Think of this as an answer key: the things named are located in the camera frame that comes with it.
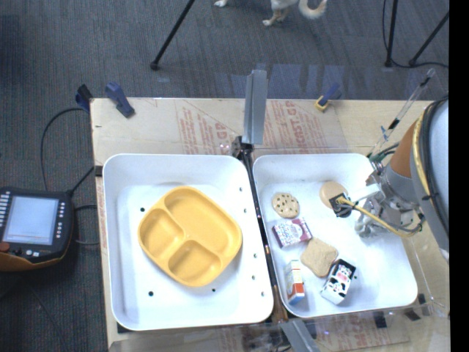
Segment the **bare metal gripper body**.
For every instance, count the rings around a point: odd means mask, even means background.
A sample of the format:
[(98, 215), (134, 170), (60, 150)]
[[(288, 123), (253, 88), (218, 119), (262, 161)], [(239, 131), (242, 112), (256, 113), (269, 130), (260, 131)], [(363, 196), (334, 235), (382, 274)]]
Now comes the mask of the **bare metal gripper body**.
[(422, 214), (410, 177), (398, 174), (390, 166), (377, 166), (366, 184), (380, 188), (365, 201), (370, 221), (395, 234), (416, 234), (422, 230)]

